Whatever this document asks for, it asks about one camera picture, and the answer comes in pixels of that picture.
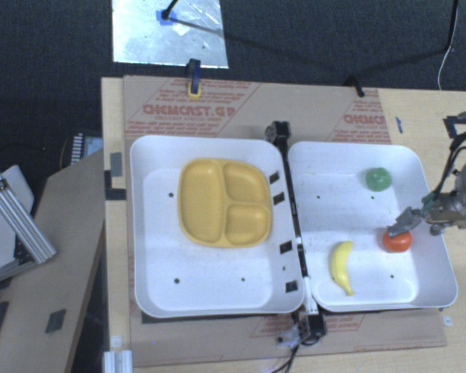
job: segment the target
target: toy banana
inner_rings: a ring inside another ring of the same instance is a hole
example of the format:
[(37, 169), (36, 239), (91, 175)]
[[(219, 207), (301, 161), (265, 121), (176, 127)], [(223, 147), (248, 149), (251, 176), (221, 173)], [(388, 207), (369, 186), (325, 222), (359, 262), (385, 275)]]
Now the toy banana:
[(350, 288), (349, 275), (347, 274), (347, 257), (352, 250), (353, 242), (347, 240), (341, 242), (333, 250), (332, 254), (332, 276), (333, 280), (341, 287), (347, 295), (353, 295), (354, 292)]

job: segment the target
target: white plastic object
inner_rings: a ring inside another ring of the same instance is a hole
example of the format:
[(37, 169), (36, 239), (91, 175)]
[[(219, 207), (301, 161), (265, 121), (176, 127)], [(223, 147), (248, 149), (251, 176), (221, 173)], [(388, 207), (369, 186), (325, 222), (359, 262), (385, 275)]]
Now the white plastic object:
[[(457, 283), (441, 235), (422, 223), (412, 246), (390, 253), (382, 245), (387, 225), (429, 193), (421, 162), (397, 145), (298, 142), (289, 151), (297, 211), (311, 292), (334, 312), (437, 308), (452, 304)], [(367, 170), (383, 167), (392, 183), (370, 190)], [(347, 272), (354, 295), (347, 296), (331, 276), (333, 248), (351, 240)]]
[[(230, 159), (259, 169), (274, 205), (270, 234), (252, 247), (217, 248), (190, 241), (178, 220), (182, 168), (199, 158)], [(135, 295), (147, 314), (168, 318), (195, 315), (269, 314), (294, 311), (304, 287), (297, 256), (283, 161), (265, 141), (148, 135), (130, 150), (134, 218)], [(282, 253), (280, 245), (291, 242)]]
[[(3, 174), (4, 178), (14, 189), (14, 194), (27, 211), (33, 206), (33, 192), (28, 186), (18, 166), (13, 166)], [(14, 261), (16, 247), (16, 233), (0, 213), (0, 268)]]

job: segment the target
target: dark floor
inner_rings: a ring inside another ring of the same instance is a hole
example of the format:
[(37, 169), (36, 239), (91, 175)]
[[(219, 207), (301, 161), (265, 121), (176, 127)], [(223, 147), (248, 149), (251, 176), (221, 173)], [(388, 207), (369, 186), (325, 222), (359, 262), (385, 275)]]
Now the dark floor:
[[(220, 1), (230, 68), (205, 77), (437, 89), (453, 0)], [(0, 0), (0, 169), (19, 164), (33, 188), (68, 137), (100, 129), (103, 76), (183, 75), (113, 63), (111, 12), (111, 0)], [(466, 0), (453, 47), (442, 87), (466, 90)]]

